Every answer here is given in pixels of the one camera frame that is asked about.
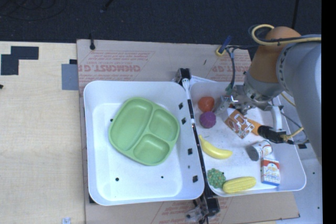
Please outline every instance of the silver can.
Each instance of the silver can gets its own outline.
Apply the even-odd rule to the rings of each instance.
[[[247,149],[247,154],[252,161],[257,161],[273,152],[271,144],[267,140],[255,143],[249,146]]]

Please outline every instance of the toy banana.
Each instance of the toy banana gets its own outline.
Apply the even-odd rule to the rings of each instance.
[[[208,142],[207,140],[204,140],[204,138],[201,135],[198,135],[198,138],[200,139],[201,148],[204,153],[211,156],[212,158],[216,159],[227,159],[232,155],[232,151],[229,150],[222,150],[218,147],[215,147],[213,144]]]

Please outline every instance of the dark floor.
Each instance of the dark floor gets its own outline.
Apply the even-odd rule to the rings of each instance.
[[[253,44],[255,24],[320,34],[322,0],[0,0],[0,40]]]

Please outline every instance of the green plate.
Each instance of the green plate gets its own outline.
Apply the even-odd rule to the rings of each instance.
[[[118,110],[109,127],[112,146],[145,165],[164,162],[180,133],[176,117],[145,98],[130,98]]]

